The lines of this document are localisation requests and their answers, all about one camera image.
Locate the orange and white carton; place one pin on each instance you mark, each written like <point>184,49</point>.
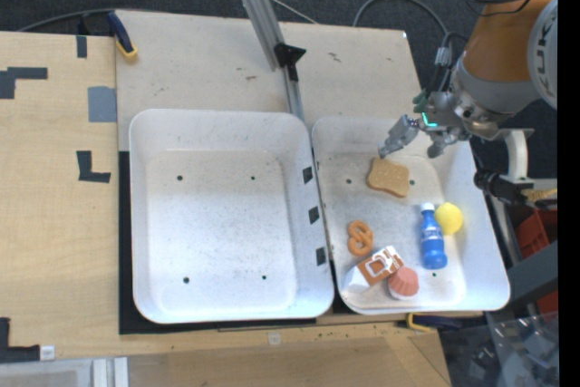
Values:
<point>374,269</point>

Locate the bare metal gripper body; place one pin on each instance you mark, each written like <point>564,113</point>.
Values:
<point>455,111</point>

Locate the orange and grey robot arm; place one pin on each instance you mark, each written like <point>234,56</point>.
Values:
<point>498,45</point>

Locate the black cylinder on white bracket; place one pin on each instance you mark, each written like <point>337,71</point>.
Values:
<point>503,186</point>

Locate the blue bottle with white cap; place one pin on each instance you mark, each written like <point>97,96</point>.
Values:
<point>432,240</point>

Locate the brown toast slice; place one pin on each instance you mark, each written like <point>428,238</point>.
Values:
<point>388,177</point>

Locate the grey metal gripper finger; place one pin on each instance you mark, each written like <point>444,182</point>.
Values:
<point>440,145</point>
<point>399,136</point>

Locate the pink cupcake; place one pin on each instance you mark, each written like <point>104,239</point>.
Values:
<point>403,283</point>

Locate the orange pretzel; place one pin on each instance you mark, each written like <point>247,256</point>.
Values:
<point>360,238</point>

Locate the yellow lemon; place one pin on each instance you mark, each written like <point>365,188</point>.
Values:
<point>449,218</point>

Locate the white plastic tray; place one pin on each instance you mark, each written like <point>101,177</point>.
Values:
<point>394,222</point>
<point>217,217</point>

